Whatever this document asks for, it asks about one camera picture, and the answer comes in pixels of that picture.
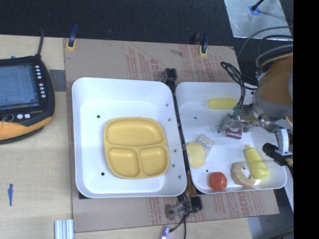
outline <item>yellow bottle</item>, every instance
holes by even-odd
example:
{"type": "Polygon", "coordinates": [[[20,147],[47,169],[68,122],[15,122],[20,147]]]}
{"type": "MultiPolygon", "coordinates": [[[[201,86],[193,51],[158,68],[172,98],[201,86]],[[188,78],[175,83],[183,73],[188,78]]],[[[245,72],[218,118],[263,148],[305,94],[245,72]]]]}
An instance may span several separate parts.
{"type": "Polygon", "coordinates": [[[265,179],[269,176],[270,172],[260,157],[259,153],[255,148],[252,148],[247,145],[246,157],[248,159],[249,167],[252,172],[252,175],[256,180],[265,179]]]}

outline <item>red tomato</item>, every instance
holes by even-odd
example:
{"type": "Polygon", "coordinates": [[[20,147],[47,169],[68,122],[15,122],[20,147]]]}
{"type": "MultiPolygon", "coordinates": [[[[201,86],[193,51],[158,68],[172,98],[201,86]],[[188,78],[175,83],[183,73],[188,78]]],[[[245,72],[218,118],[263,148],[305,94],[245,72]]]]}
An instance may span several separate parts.
{"type": "Polygon", "coordinates": [[[214,172],[209,176],[208,184],[212,189],[224,189],[227,187],[227,178],[222,172],[214,172]]]}

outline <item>table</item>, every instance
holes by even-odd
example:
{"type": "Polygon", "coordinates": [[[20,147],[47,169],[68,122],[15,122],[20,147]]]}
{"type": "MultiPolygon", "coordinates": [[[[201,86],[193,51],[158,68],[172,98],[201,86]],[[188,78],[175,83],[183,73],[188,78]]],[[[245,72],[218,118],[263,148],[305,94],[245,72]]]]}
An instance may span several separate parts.
{"type": "MultiPolygon", "coordinates": [[[[34,55],[39,37],[0,35],[0,59],[34,55]]],[[[42,60],[65,70],[63,38],[46,37],[42,60]]],[[[2,238],[54,238],[54,221],[72,219],[66,93],[56,92],[56,115],[30,138],[0,145],[2,238]],[[13,185],[12,205],[8,188],[13,185]]],[[[187,224],[187,238],[251,238],[247,218],[187,224]]],[[[162,226],[76,233],[76,239],[159,238],[162,226]]],[[[169,235],[182,238],[183,226],[169,235]]]]}

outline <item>cardboard sheet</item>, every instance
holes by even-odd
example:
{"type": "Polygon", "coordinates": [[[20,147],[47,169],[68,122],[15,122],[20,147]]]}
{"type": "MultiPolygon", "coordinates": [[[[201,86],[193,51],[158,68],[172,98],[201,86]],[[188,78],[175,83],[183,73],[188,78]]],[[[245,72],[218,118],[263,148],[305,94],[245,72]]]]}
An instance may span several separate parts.
{"type": "MultiPolygon", "coordinates": [[[[74,50],[64,48],[71,161],[72,207],[76,233],[179,223],[165,216],[166,205],[177,197],[88,199],[75,184],[71,88],[82,77],[158,80],[165,68],[175,68],[177,83],[232,82],[220,66],[238,67],[231,47],[208,46],[199,56],[199,45],[77,39],[74,50]]],[[[187,222],[234,219],[278,214],[273,190],[200,195],[203,209],[187,222]]]]}

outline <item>screen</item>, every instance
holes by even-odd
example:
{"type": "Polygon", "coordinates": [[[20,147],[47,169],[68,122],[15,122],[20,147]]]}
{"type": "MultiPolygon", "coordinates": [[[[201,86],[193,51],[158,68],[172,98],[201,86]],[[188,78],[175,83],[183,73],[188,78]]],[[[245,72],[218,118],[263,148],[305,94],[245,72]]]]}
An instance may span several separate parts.
{"type": "Polygon", "coordinates": [[[0,67],[0,110],[38,106],[32,65],[0,67]]]}

